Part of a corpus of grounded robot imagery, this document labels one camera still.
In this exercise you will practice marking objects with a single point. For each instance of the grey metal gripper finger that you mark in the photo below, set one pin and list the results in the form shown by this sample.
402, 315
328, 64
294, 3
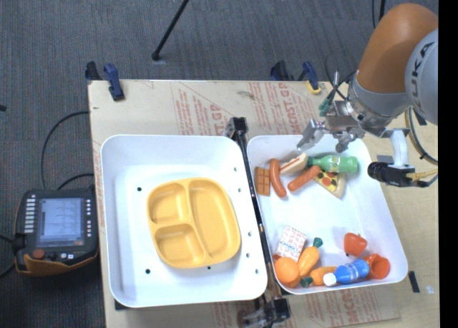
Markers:
344, 140
310, 135

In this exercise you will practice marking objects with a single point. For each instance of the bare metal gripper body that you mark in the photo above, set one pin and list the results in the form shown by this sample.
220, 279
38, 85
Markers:
345, 120

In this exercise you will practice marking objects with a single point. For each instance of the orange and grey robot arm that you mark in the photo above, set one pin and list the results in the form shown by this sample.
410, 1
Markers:
390, 51

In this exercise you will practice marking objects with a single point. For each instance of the green toy bottle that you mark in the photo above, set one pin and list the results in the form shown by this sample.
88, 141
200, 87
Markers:
334, 164

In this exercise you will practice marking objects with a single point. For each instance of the toy sandwich bread slice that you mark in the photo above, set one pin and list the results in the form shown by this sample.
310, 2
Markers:
292, 165

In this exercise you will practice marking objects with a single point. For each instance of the orange toy sausage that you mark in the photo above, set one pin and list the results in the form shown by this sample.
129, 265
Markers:
303, 178
277, 179

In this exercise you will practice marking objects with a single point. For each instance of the toy pizza slice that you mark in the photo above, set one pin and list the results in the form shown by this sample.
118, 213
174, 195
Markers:
332, 183

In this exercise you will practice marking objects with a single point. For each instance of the brown waffle biscuit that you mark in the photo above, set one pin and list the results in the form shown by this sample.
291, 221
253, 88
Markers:
262, 181

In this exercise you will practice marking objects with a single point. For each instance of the white plastic tray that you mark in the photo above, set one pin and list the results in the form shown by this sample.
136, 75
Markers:
129, 219
322, 215

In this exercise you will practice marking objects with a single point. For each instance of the orange toy pepper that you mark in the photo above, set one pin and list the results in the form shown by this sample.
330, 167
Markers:
355, 244

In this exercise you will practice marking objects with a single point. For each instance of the white carton with red print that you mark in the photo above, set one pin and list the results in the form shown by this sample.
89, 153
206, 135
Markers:
291, 243

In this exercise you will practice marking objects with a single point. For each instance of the orange toy carrot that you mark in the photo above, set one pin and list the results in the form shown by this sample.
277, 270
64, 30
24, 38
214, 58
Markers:
308, 258
320, 274

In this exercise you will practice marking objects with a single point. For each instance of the orange toy cup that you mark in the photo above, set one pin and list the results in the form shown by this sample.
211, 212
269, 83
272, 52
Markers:
378, 266

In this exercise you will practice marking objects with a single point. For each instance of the blue toy bottle white cap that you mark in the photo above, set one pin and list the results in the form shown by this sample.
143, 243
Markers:
349, 273

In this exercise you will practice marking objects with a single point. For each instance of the orange toy fruit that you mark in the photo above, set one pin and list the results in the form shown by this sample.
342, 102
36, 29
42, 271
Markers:
286, 270

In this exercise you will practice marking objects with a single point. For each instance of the yellow divided plate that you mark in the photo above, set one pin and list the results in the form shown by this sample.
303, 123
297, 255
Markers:
193, 222

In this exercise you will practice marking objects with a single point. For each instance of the brown cardboard board red print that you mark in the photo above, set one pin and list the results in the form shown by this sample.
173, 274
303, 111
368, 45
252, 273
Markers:
150, 111

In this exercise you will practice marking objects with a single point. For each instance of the black cylinder on white bracket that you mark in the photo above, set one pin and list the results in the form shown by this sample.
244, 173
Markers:
388, 173

